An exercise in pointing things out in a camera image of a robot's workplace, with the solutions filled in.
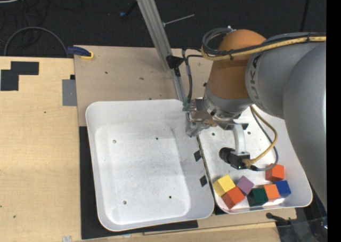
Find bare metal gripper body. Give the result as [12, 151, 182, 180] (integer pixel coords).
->
[187, 98, 242, 130]

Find white plastic tray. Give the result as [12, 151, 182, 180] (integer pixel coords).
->
[197, 104, 313, 214]
[85, 99, 215, 232]

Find yellow cube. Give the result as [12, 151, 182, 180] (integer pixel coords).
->
[213, 174, 237, 197]

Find purple cube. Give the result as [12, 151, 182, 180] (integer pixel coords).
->
[236, 175, 255, 196]

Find red-orange cube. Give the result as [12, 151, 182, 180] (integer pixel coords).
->
[265, 163, 285, 182]
[221, 186, 246, 209]

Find pale wood board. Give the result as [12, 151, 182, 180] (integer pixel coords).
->
[73, 45, 298, 236]

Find dark green cube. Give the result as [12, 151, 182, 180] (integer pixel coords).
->
[247, 188, 269, 207]

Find orange cube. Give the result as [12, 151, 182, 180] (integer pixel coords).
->
[263, 183, 281, 200]

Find blue cube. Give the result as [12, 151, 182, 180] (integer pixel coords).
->
[274, 180, 292, 198]

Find black cylinder on white bracket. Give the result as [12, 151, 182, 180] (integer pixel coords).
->
[218, 123, 252, 170]

